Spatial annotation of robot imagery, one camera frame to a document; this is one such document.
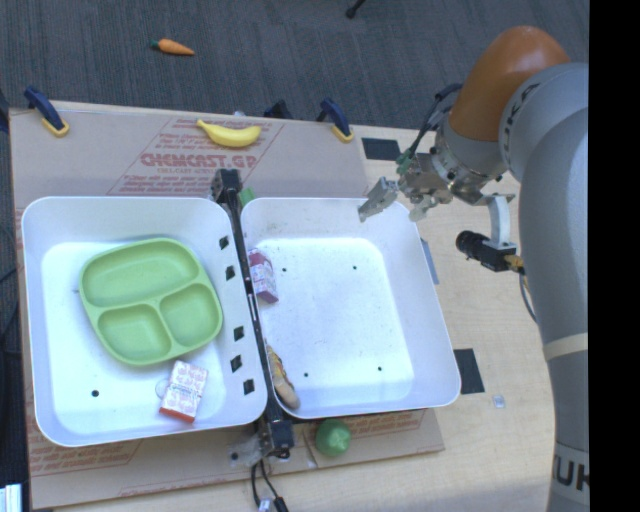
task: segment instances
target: carrot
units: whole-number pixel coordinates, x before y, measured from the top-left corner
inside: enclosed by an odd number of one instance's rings
[[[185,45],[176,43],[166,37],[159,41],[151,41],[151,47],[172,55],[195,55],[196,53],[191,48],[187,48]]]

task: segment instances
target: dark gray floor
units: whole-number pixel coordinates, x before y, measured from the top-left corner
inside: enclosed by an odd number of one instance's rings
[[[503,30],[546,30],[589,60],[588,0],[2,0],[0,89],[50,99],[260,116],[284,99],[313,120],[331,97],[353,124],[415,128]],[[169,37],[189,58],[149,48]],[[0,487],[27,478],[9,141],[0,133]]]

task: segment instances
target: divided green plate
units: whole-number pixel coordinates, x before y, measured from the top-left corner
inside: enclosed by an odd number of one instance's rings
[[[170,238],[122,245],[87,261],[80,296],[105,348],[131,365],[178,357],[212,341],[222,308],[195,254]]]

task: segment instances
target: table surface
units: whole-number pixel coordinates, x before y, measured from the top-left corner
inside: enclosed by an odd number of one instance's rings
[[[367,159],[361,139],[396,140],[404,150],[417,132],[352,128],[351,144],[360,147],[369,185],[381,176],[395,179],[394,162]],[[419,151],[429,149],[432,135],[427,134]],[[519,244],[519,184],[505,175],[484,192],[516,193],[509,208],[511,240]],[[537,512],[546,507],[554,410],[538,329],[515,273],[493,273],[455,247],[463,230],[490,233],[489,212],[454,200],[430,210],[418,229],[429,244],[452,346],[473,349],[485,391],[462,394],[436,410],[444,451],[273,476],[274,487],[292,511]],[[262,480],[258,483],[266,489]],[[250,481],[240,480],[56,509],[77,510],[238,512],[256,506]]]

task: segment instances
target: green round object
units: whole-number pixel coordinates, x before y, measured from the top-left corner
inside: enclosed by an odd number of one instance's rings
[[[327,457],[337,457],[349,449],[351,430],[337,419],[324,420],[316,432],[316,448]]]

